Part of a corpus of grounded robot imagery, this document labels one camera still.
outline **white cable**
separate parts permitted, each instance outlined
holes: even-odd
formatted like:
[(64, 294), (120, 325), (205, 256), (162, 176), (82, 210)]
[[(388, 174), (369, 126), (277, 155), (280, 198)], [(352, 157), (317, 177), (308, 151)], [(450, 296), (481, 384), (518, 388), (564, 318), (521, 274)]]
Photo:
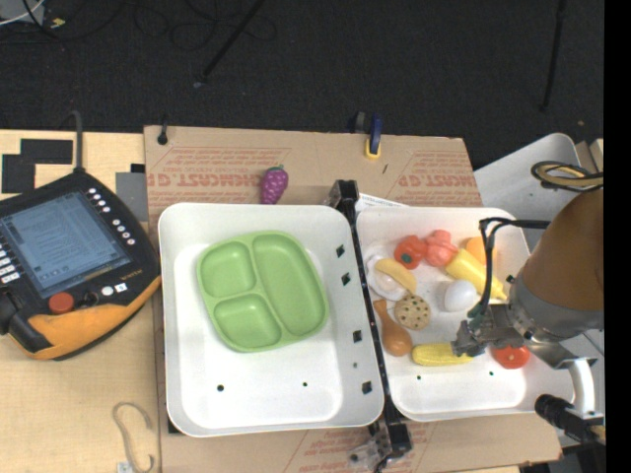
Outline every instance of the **white cable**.
[[(33, 5), (33, 7), (31, 8), (31, 12), (36, 11), (39, 7), (41, 7), (41, 4), (43, 4), (46, 0), (39, 0), (35, 5)], [(28, 12), (25, 12), (24, 14), (21, 14), (20, 16), (16, 16), (15, 18), (11, 18), (9, 20), (5, 20), (5, 21), (0, 21), (0, 26), (2, 25), (8, 25), (9, 23), (15, 23), (16, 21), (19, 21), (22, 18), (25, 18), (29, 15)]]

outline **toy banana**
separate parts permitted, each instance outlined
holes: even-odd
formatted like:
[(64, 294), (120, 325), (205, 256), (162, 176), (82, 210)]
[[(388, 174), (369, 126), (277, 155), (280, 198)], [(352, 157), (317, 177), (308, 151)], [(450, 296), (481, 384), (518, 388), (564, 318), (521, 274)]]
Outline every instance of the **toy banana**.
[(424, 343), (415, 345), (412, 349), (412, 361), (424, 367), (463, 365), (472, 360), (467, 354), (454, 354), (450, 343)]
[[(455, 279), (468, 280), (475, 286), (475, 290), (480, 295), (484, 292), (486, 267), (468, 250), (463, 248), (459, 250), (450, 264), (445, 267), (445, 270)], [(507, 298), (502, 282), (496, 277), (493, 277), (491, 281), (491, 298), (498, 298), (500, 300)]]
[(385, 257), (375, 263), (375, 269), (392, 277), (412, 295), (416, 293), (416, 278), (405, 266), (396, 259)]

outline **cardboard box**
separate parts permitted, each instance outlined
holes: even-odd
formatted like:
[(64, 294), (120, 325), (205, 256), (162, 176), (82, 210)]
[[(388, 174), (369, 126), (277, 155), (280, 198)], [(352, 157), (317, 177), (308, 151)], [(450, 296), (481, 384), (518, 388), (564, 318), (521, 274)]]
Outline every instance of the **cardboard box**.
[[(321, 204), (337, 179), (356, 180), (361, 193), (418, 206), (480, 207), (462, 139), (384, 135), (382, 154), (364, 156), (366, 135), (222, 128), (145, 128), (149, 231), (177, 202), (258, 203), (264, 171), (283, 164), (290, 183), (285, 204)], [(349, 451), (367, 429), (308, 430), (194, 439), (169, 432), (163, 318), (155, 302), (156, 359), (164, 471), (366, 471)], [(557, 460), (555, 430), (534, 414), (408, 423), (413, 449), (386, 471), (462, 471)]]

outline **orange handle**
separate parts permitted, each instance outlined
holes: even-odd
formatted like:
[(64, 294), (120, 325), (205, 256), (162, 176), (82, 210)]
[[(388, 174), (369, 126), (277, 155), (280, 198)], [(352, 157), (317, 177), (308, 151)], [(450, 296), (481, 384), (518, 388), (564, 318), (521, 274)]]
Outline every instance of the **orange handle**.
[(393, 356), (404, 356), (412, 352), (412, 338), (407, 330), (394, 322), (386, 309), (386, 300), (376, 300), (373, 303), (377, 314), (382, 320), (382, 343), (384, 348)]

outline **toy pepper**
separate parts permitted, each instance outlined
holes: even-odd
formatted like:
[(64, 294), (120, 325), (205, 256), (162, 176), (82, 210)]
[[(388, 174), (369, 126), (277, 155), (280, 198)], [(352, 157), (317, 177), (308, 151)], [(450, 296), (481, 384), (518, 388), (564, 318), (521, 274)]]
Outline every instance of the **toy pepper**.
[(427, 254), (427, 242), (417, 235), (404, 238), (394, 250), (394, 259), (408, 270), (416, 268)]

